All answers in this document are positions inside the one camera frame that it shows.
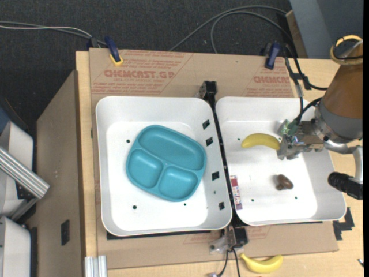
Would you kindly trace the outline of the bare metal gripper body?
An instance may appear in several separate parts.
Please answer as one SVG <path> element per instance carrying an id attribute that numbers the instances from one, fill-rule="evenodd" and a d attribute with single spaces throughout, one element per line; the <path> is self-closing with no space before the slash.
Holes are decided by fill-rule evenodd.
<path id="1" fill-rule="evenodd" d="M 330 129 L 322 115 L 316 114 L 309 121 L 302 121 L 296 132 L 299 151 L 320 152 L 324 148 L 332 149 L 334 144 L 330 139 Z"/>

